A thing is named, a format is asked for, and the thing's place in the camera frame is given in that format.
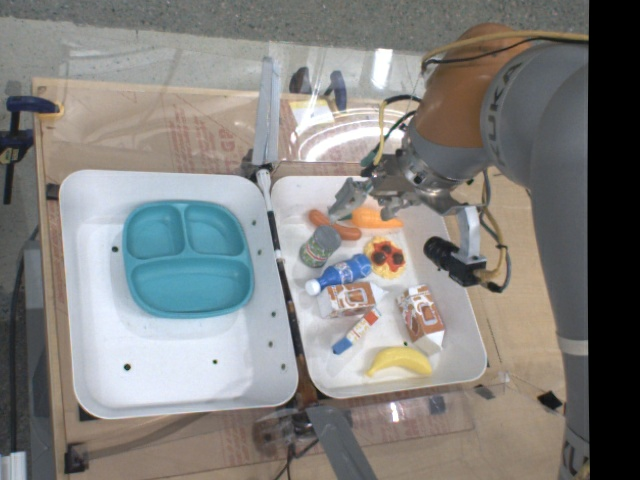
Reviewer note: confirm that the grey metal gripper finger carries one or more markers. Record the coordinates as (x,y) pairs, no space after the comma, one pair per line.
(350,195)
(391,210)

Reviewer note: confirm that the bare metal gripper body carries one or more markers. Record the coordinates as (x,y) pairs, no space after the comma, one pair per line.
(405,180)

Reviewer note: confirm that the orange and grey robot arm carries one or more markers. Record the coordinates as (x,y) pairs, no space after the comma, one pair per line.
(545,133)

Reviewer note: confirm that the orange toy carrot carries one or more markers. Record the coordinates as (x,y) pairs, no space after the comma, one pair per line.
(372,218)

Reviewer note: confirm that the orange-brown toy sausage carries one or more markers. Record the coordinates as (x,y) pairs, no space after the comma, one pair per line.
(347,231)

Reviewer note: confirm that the yellow pasta with red sauce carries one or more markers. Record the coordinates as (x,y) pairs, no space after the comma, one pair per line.
(385,258)

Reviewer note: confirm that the small green and grey can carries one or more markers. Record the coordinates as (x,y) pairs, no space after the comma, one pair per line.
(319,250)

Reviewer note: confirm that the blue bottle with white cap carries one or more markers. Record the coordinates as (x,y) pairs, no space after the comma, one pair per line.
(345,271)

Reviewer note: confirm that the brown and white carton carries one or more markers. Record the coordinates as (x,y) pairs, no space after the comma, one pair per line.
(350,299)
(422,318)

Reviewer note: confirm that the white orange and blue tube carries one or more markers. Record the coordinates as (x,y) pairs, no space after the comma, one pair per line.
(357,332)

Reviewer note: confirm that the yellow banana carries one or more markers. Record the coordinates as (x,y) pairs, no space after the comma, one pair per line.
(402,362)

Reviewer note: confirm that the white plastic tray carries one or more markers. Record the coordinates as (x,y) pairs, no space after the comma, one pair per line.
(450,358)
(165,363)

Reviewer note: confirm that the blue divided plate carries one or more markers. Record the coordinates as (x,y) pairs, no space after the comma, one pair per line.
(190,283)

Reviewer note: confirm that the brown cardboard board red print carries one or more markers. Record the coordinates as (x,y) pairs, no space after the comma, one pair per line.
(150,133)

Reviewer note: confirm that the black cylinder on white bracket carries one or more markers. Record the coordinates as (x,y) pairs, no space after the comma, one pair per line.
(452,260)

